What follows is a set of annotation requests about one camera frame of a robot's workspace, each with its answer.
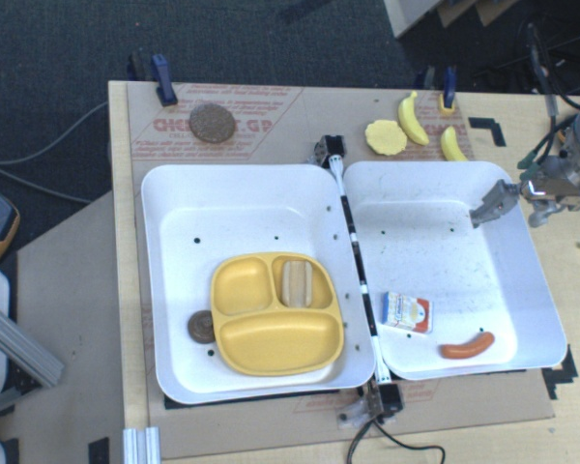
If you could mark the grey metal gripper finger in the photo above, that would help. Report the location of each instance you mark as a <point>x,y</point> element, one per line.
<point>494,203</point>
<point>539,215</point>

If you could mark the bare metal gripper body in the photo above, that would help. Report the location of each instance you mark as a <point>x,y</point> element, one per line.
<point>563,182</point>

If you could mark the yellow banana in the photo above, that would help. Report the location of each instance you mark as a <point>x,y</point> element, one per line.
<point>450,147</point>
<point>412,121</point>

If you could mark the white plastic tray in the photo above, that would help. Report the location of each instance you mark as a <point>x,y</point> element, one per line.
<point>251,211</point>
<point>430,259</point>

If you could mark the yellow round biscuit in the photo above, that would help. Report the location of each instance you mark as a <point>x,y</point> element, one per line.
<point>385,137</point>

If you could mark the white red blue carton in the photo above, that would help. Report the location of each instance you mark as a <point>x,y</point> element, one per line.
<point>407,312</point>

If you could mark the orange sausage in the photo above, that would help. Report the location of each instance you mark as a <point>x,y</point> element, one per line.
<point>466,347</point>

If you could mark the thin black and white rod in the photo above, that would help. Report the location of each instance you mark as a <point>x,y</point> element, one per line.
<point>356,254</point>

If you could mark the tan toy bread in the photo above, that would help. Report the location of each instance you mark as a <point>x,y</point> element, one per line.
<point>297,283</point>

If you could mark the brown cardboard board red print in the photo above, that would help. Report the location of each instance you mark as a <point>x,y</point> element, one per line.
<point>280,114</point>

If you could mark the yellow divided plate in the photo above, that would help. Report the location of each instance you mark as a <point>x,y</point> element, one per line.
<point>275,339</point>

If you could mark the large brown round biscuit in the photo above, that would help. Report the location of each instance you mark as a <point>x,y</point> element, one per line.
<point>212,123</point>

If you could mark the small brown round biscuit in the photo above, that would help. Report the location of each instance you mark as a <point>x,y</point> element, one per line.
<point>200,327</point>

